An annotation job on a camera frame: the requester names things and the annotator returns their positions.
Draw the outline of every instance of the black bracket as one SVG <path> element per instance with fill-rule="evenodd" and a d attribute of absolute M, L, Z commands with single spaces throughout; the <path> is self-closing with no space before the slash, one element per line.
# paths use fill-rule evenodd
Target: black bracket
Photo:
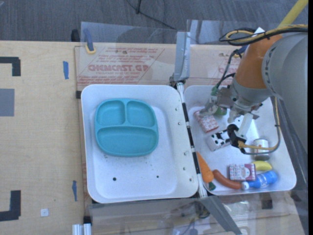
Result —
<path fill-rule="evenodd" d="M 0 57 L 0 64 L 12 64 L 12 76 L 21 76 L 21 60 L 18 57 Z"/>
<path fill-rule="evenodd" d="M 10 199 L 10 210 L 0 211 L 0 222 L 19 219 L 21 215 L 21 191 L 12 190 Z"/>

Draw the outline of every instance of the yellow pole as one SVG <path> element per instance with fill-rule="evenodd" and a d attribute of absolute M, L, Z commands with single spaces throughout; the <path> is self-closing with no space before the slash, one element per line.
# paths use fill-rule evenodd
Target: yellow pole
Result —
<path fill-rule="evenodd" d="M 278 27 L 284 26 L 286 24 L 291 24 L 304 9 L 304 7 L 307 6 L 308 2 L 309 0 L 298 0 Z"/>

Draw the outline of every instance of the blue clamp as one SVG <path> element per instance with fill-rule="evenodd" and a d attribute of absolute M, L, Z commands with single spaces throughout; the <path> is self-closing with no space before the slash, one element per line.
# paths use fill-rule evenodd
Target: blue clamp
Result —
<path fill-rule="evenodd" d="M 87 44 L 85 45 L 87 53 L 90 55 L 95 54 L 96 49 L 93 46 L 92 38 L 91 38 L 91 34 L 90 34 L 89 30 L 86 28 L 83 30 L 83 32 L 85 35 L 85 41 L 87 42 Z"/>

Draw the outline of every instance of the gray square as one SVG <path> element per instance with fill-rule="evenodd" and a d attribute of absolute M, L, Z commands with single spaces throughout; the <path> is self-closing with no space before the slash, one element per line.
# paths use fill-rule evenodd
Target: gray square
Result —
<path fill-rule="evenodd" d="M 0 89 L 0 117 L 14 117 L 14 89 Z"/>

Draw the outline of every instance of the yellow banana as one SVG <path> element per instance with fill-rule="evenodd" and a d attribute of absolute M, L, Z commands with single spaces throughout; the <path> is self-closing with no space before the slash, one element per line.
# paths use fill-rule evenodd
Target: yellow banana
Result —
<path fill-rule="evenodd" d="M 265 161 L 257 160 L 252 162 L 252 164 L 255 164 L 255 170 L 272 170 L 272 166 Z"/>

